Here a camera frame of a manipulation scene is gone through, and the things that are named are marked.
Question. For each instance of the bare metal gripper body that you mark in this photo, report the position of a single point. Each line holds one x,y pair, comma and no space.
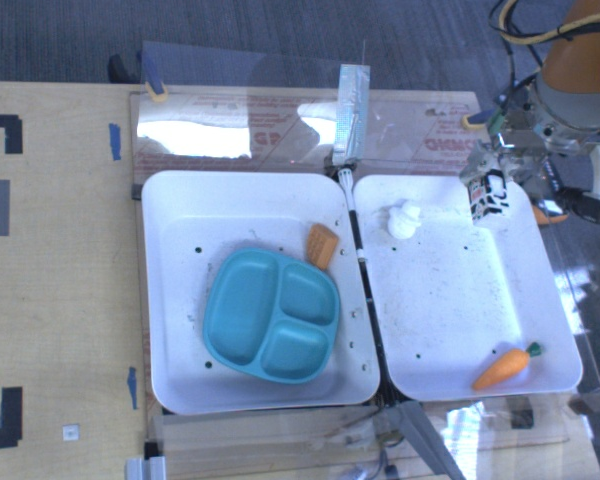
525,138

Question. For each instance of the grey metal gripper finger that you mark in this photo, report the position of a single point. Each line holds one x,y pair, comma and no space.
512,169
477,162

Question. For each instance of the white and black milk carton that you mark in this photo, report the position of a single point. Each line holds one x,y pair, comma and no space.
490,199

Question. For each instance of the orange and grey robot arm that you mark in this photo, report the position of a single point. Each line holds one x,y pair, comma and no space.
577,58

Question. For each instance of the orange toy piece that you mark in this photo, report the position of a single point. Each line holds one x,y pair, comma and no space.
547,216

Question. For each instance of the white lumpy toy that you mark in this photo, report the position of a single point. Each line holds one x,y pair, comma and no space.
402,220

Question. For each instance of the white plastic tray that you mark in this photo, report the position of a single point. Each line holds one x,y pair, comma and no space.
180,228
445,298

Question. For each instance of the orange biscuit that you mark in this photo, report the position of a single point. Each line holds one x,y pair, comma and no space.
321,245

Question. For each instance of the brown cardboard board red print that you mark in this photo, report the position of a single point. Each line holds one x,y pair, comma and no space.
290,113

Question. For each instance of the orange carrot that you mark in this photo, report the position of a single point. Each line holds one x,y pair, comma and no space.
502,369

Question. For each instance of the blue divided plate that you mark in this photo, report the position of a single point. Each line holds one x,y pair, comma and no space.
252,308

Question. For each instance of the black cylinder on white bracket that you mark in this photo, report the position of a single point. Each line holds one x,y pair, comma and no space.
587,207

